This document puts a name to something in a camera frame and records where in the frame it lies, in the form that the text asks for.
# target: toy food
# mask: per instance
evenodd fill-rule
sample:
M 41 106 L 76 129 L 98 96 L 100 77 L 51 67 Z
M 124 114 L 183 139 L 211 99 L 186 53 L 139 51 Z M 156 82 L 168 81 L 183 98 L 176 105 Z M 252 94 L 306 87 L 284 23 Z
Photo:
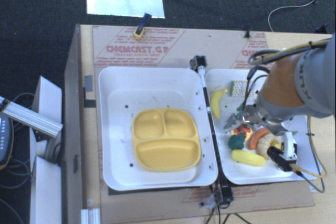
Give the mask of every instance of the toy food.
M 238 126 L 237 128 L 233 129 L 230 131 L 231 135 L 235 135 L 235 134 L 243 134 L 245 137 L 245 141 L 249 140 L 250 137 L 253 134 L 253 131 L 251 130 L 251 128 L 248 128 L 246 125 L 241 124 L 240 126 Z
M 244 135 L 235 134 L 230 136 L 228 146 L 231 150 L 241 150 L 244 148 Z
M 233 150 L 231 158 L 239 163 L 244 163 L 253 166 L 264 166 L 266 159 L 258 154 L 245 150 Z
M 213 95 L 210 97 L 210 107 L 212 115 L 216 119 L 220 119 L 220 110 L 219 110 L 219 101 L 221 100 L 224 93 L 227 92 L 227 89 L 224 89 L 222 91 L 218 90 L 213 93 Z
M 266 160 L 268 160 L 270 159 L 270 157 L 267 155 L 267 150 L 271 146 L 281 147 L 281 138 L 273 134 L 266 134 L 262 138 L 260 138 L 257 143 L 257 153 L 263 156 Z
M 251 136 L 251 138 L 248 141 L 248 149 L 249 150 L 255 150 L 257 147 L 258 140 L 262 138 L 264 135 L 269 134 L 269 130 L 266 128 L 262 128 L 254 133 L 254 135 Z

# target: black device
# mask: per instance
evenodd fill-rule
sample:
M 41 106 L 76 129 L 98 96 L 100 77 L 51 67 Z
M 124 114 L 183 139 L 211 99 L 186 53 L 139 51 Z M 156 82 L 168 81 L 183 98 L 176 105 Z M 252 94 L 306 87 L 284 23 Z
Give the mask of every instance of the black device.
M 14 141 L 12 120 L 0 114 L 0 170 L 5 168 L 12 154 Z

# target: yellow corn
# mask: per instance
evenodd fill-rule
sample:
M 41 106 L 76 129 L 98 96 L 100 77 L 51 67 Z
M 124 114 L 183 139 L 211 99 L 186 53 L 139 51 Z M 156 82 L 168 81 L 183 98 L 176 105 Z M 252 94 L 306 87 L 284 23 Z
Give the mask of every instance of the yellow corn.
M 239 163 L 244 163 L 253 166 L 264 166 L 266 163 L 264 157 L 255 154 L 251 151 L 245 151 L 245 150 L 233 150 L 231 152 L 231 158 Z

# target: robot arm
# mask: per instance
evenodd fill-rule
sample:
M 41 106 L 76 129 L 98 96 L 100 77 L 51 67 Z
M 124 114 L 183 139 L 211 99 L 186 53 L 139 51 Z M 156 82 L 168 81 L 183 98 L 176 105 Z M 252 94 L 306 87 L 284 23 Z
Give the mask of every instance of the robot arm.
M 277 60 L 256 103 L 244 113 L 245 120 L 275 134 L 295 115 L 335 116 L 335 34 L 326 46 Z

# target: metal bar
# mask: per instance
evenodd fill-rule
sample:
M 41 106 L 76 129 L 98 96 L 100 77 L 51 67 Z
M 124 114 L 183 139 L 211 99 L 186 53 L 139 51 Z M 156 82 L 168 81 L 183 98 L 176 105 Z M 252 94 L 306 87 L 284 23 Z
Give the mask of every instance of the metal bar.
M 44 133 L 51 138 L 55 138 L 63 128 L 61 123 L 42 116 L 41 114 L 11 102 L 3 97 L 0 97 L 0 103 L 5 104 L 0 110 L 1 114 L 6 115 L 12 120 L 27 125 L 34 130 Z
M 213 122 L 213 118 L 212 118 L 209 95 L 208 95 L 208 90 L 207 90 L 206 80 L 205 80 L 205 67 L 204 66 L 199 66 L 197 68 L 197 73 L 200 76 L 201 81 L 202 81 L 202 85 L 203 85 L 205 104 L 206 104 L 206 109 L 207 109 L 207 113 L 208 113 L 211 135 L 212 135 L 212 140 L 213 140 L 214 150 L 215 150 L 215 155 L 216 155 L 216 161 L 217 161 L 217 166 L 218 166 L 218 180 L 219 180 L 219 185 L 220 185 L 220 188 L 221 188 L 222 200 L 223 200 L 223 202 L 220 205 L 229 205 L 230 202 L 233 201 L 233 193 L 232 193 L 231 187 L 229 186 L 228 181 L 227 181 L 227 179 L 224 175 L 223 167 L 222 167 L 222 161 L 221 161 L 221 159 L 220 159 L 221 157 L 219 155 L 219 149 L 218 149 L 217 138 L 216 138 L 216 133 L 215 133 L 215 126 L 214 126 L 214 122 Z

